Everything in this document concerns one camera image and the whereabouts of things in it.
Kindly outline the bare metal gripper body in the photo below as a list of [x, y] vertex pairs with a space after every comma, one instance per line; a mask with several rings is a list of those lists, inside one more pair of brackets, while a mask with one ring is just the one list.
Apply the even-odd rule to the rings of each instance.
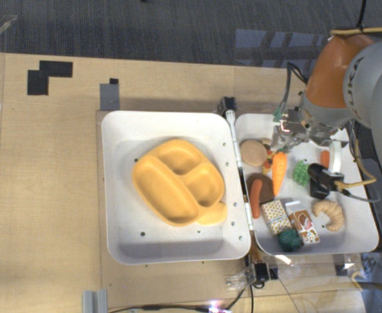
[[327, 146], [331, 136], [338, 131], [338, 127], [318, 123], [307, 111], [299, 108], [287, 109], [284, 113], [277, 109], [273, 121], [277, 123], [273, 132], [279, 132], [284, 139], [282, 146], [285, 146], [288, 136], [298, 138], [299, 144], [313, 142], [318, 146]]

